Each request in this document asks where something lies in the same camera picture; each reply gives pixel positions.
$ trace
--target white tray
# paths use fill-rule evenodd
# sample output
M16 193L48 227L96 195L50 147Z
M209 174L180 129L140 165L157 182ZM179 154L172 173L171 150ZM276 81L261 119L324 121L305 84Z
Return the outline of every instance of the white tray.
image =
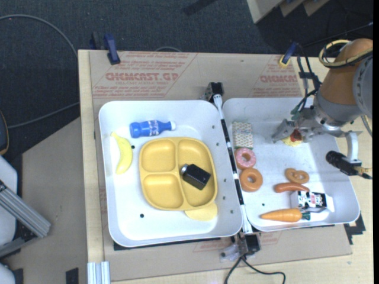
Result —
M272 134L301 98L245 98L230 99L223 105L223 112L232 140L232 122L249 122L253 129L254 166L264 177L256 192L243 193L249 222L258 230L275 231L289 228L322 226L355 221L359 216L359 204L347 175L330 165L326 153L339 151L331 135L318 135L309 143L297 147L275 144ZM290 192L275 193L274 185L288 182L284 176L286 168L304 170L310 175L306 184L313 192L323 192L333 198L335 212L327 210L311 214L311 220L296 223L263 220L259 216L276 209L290 208Z
M147 120L174 121L174 131L156 137L131 138L129 124ZM113 240L124 247L176 241L228 237L242 226L242 216L219 113L214 105L193 101L112 101L99 112L105 167L108 222ZM128 171L116 175L120 156L115 131L129 140L133 161ZM191 137L210 150L218 180L215 203L218 215L211 221L196 221L183 211L164 211L145 200L139 176L139 151L145 142L163 137Z

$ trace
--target carrot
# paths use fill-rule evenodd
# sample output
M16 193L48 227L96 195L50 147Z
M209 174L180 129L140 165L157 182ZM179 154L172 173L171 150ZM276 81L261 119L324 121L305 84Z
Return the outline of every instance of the carrot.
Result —
M288 182L288 183L279 183L275 185L275 191L276 192L294 192L294 191L304 191L308 192L309 188L300 184L300 183L294 183L294 182Z
M261 215L262 219L282 222L297 222L302 217L302 213L297 208L279 209Z

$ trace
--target toy carrot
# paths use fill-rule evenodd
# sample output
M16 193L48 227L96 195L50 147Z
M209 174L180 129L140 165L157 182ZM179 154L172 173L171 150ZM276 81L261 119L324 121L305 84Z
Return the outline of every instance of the toy carrot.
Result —
M297 208L279 209L261 215L262 219L282 222L297 222L302 217L303 214Z

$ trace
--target black floor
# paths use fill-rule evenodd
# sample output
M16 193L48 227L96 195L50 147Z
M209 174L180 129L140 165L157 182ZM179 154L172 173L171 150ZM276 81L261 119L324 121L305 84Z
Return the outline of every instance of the black floor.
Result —
M280 9L257 24L246 0L0 0L0 110L9 125L9 161L79 116L75 49L89 49L93 31L112 33L119 50L282 54L292 41L317 56L328 40L317 40L373 21L373 0L331 0L308 17L302 6L284 18ZM362 28L338 38L372 38Z

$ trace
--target yellow tip tool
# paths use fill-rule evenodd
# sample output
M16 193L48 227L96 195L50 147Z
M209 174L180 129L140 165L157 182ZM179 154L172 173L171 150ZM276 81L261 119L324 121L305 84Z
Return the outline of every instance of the yellow tip tool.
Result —
M131 150L131 145L127 139L120 137L115 132L112 132L111 136L115 138L117 141L118 149L120 149L120 159L118 160L116 167L116 174L122 175L128 170L131 165L133 152Z

